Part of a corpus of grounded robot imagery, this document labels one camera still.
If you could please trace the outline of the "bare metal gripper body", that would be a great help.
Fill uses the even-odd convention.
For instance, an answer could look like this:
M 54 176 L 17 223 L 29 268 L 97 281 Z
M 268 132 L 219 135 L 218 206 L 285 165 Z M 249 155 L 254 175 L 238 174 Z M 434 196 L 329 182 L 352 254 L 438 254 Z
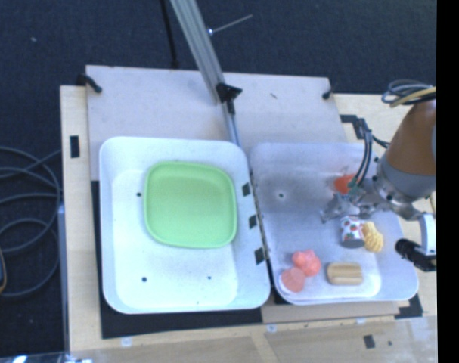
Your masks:
M 422 212 L 414 206 L 415 199 L 403 194 L 383 178 L 365 178 L 348 183 L 347 200 L 355 211 L 357 206 L 373 203 L 379 206 L 380 212 L 392 212 L 404 220 L 418 220 Z

